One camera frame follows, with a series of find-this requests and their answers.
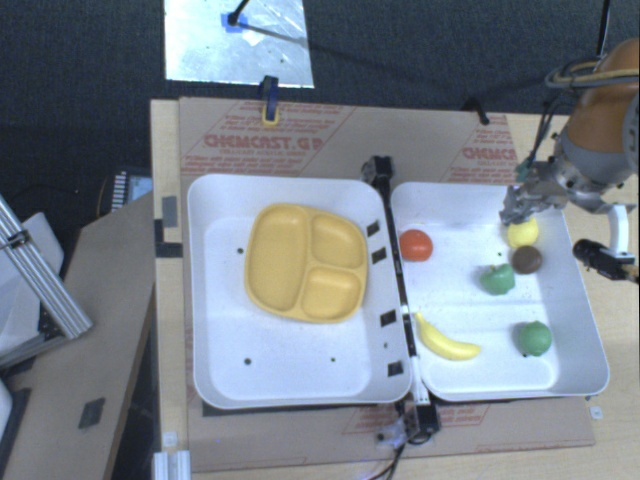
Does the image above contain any yellow banana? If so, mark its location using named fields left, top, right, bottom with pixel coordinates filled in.
left=414, top=311, right=482, bottom=362

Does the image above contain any yellow lemon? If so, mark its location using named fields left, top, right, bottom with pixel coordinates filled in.
left=506, top=216, right=540, bottom=249

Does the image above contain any yellow divided plate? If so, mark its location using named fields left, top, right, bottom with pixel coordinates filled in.
left=243, top=202, right=370, bottom=325

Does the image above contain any green lime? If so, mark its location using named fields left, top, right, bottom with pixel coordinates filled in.
left=516, top=320, right=554, bottom=358

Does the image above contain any brown cardboard board red print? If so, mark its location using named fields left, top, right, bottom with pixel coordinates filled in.
left=177, top=96, right=599, bottom=474

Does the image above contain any black cylinder on white bracket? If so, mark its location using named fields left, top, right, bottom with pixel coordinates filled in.
left=572, top=203, right=640, bottom=283

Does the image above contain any white plastic tray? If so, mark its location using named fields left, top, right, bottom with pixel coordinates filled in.
left=389, top=181, right=611, bottom=402
left=187, top=172, right=414, bottom=410

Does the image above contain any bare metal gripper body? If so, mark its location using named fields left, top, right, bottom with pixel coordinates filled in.
left=508, top=161, right=609, bottom=214

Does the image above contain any red tomato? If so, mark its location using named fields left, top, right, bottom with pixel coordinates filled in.
left=398, top=228, right=434, bottom=262

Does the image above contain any green pepper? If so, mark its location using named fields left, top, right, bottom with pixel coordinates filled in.
left=478, top=262, right=517, bottom=297

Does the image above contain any thin black and white rod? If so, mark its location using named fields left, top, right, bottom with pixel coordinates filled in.
left=378, top=180, right=430, bottom=405

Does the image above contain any brown round fruit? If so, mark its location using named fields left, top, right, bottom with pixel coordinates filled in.
left=510, top=245, right=544, bottom=276

